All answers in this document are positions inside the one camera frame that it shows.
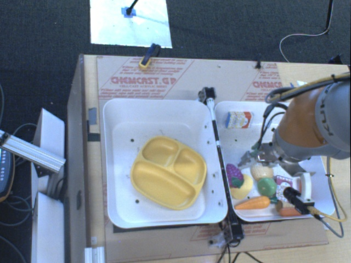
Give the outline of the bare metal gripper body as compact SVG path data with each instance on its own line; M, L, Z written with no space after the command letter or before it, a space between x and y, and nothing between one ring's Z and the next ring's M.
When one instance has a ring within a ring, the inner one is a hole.
M278 142L264 143L256 159L266 160L268 165L279 165L290 176L299 176L307 171L299 162L309 159L313 154L310 147L301 147L289 143Z

